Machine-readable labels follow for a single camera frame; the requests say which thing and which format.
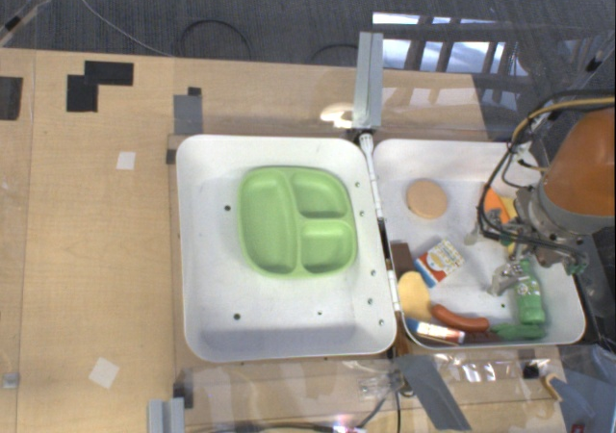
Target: toy sink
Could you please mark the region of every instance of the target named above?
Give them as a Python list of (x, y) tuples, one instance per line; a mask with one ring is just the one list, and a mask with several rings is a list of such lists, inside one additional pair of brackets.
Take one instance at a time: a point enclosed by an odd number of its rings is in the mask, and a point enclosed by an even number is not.
[[(385, 140), (374, 152), (389, 241), (407, 242), (417, 256), (447, 236), (467, 262), (430, 290), (432, 301), (493, 323), (515, 315), (511, 294), (486, 292), (502, 248), (489, 241), (468, 247), (463, 239), (504, 147)], [(176, 165), (185, 336), (198, 357), (346, 356), (391, 346), (396, 277), (385, 263), (359, 147), (339, 139), (193, 136), (180, 145)], [(524, 174), (512, 170), (511, 180), (536, 181)], [(439, 219), (420, 219), (404, 204), (406, 188), (420, 178), (437, 181), (448, 195)], [(583, 334), (573, 279), (562, 267), (535, 272), (548, 335), (482, 346), (569, 344)]]
[(392, 293), (357, 146), (193, 136), (176, 165), (185, 335), (198, 357), (375, 354), (392, 344)]

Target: toy hot dog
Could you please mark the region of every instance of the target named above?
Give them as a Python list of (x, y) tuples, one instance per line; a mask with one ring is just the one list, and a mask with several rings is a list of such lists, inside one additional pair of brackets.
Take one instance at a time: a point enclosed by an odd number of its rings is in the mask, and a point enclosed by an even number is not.
[(490, 327), (490, 322), (487, 318), (467, 318), (455, 314), (448, 310), (443, 305), (434, 305), (430, 309), (433, 317), (440, 320), (442, 323), (454, 329), (463, 330), (465, 332), (485, 332)]

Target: clear plastic panel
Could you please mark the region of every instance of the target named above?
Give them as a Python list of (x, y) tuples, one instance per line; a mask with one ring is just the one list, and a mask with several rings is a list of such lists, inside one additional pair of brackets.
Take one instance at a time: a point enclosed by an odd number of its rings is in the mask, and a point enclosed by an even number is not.
[[(187, 431), (352, 426), (377, 406), (369, 431), (395, 431), (398, 391), (402, 431), (434, 430), (384, 356), (213, 365), (186, 344), (179, 144), (200, 133), (347, 137), (354, 68), (36, 52), (33, 38), (0, 49), (0, 76), (23, 79), (17, 120), (0, 120), (0, 370), (20, 376), (18, 389), (0, 391), (0, 429), (143, 431), (147, 401), (175, 393), (187, 400)], [(67, 76), (83, 75), (85, 62), (133, 64), (134, 82), (99, 86), (97, 113), (68, 113)], [(490, 122), (476, 83), (469, 73), (386, 69), (377, 139), (510, 130), (520, 110)], [(400, 354), (431, 357), (475, 430), (562, 430), (534, 374), (560, 373), (555, 347), (430, 352), (398, 339)]]
[(49, 0), (28, 0), (0, 29), (0, 429), (15, 431), (38, 25)]
[(374, 13), (372, 30), (384, 35), (385, 67), (409, 73), (383, 86), (384, 128), (397, 132), (421, 128), (431, 107), (439, 114), (432, 128), (506, 140), (541, 100), (599, 86), (590, 81), (614, 51), (613, 31), (581, 27)]

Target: wooden table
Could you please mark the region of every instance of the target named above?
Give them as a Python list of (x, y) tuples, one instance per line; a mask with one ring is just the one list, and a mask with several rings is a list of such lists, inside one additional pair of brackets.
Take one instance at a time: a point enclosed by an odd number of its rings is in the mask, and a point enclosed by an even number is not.
[[(83, 74), (85, 60), (133, 63), (134, 85), (101, 86), (98, 113), (68, 113), (66, 76)], [(321, 112), (352, 103), (354, 70), (0, 50), (0, 75), (24, 78), (20, 119), (0, 122), (0, 144), (11, 144), (0, 166), (12, 205), (21, 206), (14, 219), (22, 219), (0, 243), (0, 372), (18, 370), (21, 380), (0, 390), (0, 430), (143, 432), (146, 404), (170, 398), (185, 346), (174, 338), (181, 322), (174, 323), (166, 164), (173, 95), (202, 88), (206, 133), (336, 137), (342, 131)], [(486, 139), (470, 77), (388, 71), (384, 88), (381, 137)], [(134, 169), (116, 168), (121, 152), (135, 153)], [(467, 358), (515, 361), (507, 352)], [(558, 368), (556, 349), (537, 356)], [(99, 358), (119, 367), (110, 388), (89, 379)], [(317, 377), (311, 387), (333, 390), (341, 364), (314, 363), (306, 365)], [(563, 427), (537, 381), (448, 383), (475, 431)], [(243, 394), (276, 387), (256, 377)], [(403, 406), (403, 431), (432, 430), (417, 399)], [(395, 413), (384, 412), (370, 431), (394, 424)]]

